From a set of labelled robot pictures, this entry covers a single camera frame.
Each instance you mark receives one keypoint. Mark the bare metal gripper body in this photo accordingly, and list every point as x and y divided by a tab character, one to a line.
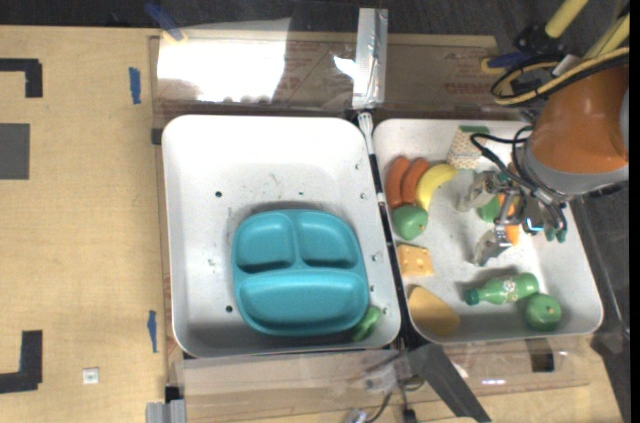
520	198

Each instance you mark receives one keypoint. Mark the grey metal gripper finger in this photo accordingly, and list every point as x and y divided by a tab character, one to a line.
476	193
489	250

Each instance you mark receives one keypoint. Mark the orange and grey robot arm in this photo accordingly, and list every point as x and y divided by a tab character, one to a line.
580	131

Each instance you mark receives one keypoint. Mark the orange carrot with green top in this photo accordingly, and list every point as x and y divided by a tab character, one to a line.
513	235

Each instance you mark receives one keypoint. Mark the white plastic tray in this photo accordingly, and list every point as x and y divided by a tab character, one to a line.
450	256
200	231

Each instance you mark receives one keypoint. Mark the green bottle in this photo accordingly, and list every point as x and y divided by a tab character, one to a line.
505	289

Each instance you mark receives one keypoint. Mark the pale carton with green top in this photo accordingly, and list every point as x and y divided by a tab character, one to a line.
465	151

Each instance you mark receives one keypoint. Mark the yellow banana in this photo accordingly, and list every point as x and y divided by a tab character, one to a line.
431	183

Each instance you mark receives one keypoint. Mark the orange sausage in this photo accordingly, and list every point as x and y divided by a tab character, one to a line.
396	181
414	178

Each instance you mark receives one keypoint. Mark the yellow cheese wedge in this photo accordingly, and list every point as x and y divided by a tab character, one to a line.
415	261

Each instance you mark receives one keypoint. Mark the tan bread slice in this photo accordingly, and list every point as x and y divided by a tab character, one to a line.
431	313

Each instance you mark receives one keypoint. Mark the thin black and white rod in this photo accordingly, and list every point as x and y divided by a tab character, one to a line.
374	161

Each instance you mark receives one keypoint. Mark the small green toy piece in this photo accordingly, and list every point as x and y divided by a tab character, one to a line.
367	323

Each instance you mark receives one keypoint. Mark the teal divided plate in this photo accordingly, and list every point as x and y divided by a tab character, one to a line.
300	286

